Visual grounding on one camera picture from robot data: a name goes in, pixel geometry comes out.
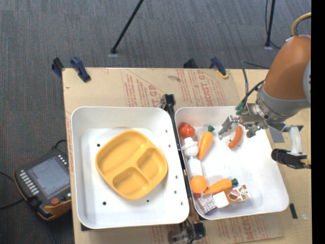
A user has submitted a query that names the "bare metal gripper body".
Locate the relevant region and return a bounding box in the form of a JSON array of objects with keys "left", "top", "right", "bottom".
[{"left": 238, "top": 102, "right": 270, "bottom": 133}]

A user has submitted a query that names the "orange sausage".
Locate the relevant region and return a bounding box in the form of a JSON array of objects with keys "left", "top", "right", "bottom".
[{"left": 227, "top": 126, "right": 244, "bottom": 149}]

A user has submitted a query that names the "orange carrot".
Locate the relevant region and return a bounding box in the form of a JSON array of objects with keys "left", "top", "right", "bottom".
[
  {"left": 197, "top": 125, "right": 215, "bottom": 161},
  {"left": 204, "top": 177, "right": 239, "bottom": 195}
]

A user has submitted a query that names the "white cauliflower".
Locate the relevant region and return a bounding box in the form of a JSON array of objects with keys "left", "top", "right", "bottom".
[{"left": 181, "top": 137, "right": 200, "bottom": 158}]

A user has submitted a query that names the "white plastic tray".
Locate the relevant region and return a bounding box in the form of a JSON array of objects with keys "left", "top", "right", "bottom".
[
  {"left": 70, "top": 106, "right": 190, "bottom": 230},
  {"left": 174, "top": 106, "right": 290, "bottom": 221}
]

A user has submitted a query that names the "white bottle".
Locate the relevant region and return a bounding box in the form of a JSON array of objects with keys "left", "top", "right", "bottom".
[{"left": 187, "top": 156, "right": 205, "bottom": 179}]

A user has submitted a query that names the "brown and white carton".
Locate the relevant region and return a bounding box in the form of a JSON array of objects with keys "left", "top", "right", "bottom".
[{"left": 212, "top": 184, "right": 251, "bottom": 209}]

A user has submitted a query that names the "orange fruit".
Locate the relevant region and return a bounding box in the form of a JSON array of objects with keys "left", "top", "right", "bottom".
[{"left": 189, "top": 175, "right": 209, "bottom": 194}]

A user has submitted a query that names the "white carton with colourful print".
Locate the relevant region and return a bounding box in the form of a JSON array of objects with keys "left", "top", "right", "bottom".
[{"left": 196, "top": 192, "right": 219, "bottom": 215}]

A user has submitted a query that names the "black stand leg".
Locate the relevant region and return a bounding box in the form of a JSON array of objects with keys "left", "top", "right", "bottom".
[
  {"left": 265, "top": 0, "right": 279, "bottom": 48},
  {"left": 110, "top": 0, "right": 150, "bottom": 54}
]

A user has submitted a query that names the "yellow divided plate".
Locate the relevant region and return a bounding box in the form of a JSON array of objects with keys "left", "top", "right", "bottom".
[{"left": 95, "top": 129, "right": 169, "bottom": 201}]

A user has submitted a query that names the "brown cardboard board red print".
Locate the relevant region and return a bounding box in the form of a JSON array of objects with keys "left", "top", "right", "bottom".
[{"left": 61, "top": 67, "right": 312, "bottom": 244}]

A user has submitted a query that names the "black cylinder on white bracket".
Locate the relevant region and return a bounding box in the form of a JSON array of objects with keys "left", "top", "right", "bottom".
[{"left": 270, "top": 124, "right": 309, "bottom": 170}]

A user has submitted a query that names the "black block with thin wires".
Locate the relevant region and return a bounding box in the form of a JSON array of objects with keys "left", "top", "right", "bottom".
[
  {"left": 168, "top": 220, "right": 207, "bottom": 244},
  {"left": 158, "top": 94, "right": 177, "bottom": 111}
]

